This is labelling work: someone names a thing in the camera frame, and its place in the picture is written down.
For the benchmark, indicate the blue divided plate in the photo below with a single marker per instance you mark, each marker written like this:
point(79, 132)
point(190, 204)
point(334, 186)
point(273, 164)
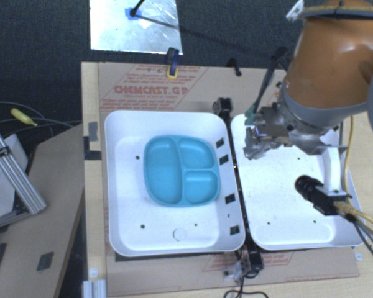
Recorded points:
point(164, 172)

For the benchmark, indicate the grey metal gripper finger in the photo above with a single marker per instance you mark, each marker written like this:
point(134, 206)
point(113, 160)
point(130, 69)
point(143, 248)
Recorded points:
point(257, 152)
point(251, 136)

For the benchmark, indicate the yellow banana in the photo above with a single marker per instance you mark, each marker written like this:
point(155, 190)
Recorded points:
point(22, 116)

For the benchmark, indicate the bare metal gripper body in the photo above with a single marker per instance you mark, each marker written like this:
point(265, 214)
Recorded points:
point(275, 123)

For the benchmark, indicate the black cylinder on white bracket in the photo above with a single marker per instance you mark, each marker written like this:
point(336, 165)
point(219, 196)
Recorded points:
point(326, 197)

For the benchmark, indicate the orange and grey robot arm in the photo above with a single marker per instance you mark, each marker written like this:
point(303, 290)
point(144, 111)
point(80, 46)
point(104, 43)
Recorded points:
point(329, 57)

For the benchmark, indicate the white plastic tray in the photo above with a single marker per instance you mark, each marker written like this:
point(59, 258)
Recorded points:
point(161, 228)
point(283, 197)

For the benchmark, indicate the brown cardboard board red print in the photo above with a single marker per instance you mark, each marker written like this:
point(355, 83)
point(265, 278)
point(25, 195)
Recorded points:
point(161, 88)

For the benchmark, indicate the thin black rod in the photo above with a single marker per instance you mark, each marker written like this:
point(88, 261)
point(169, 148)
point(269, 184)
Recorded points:
point(238, 178)

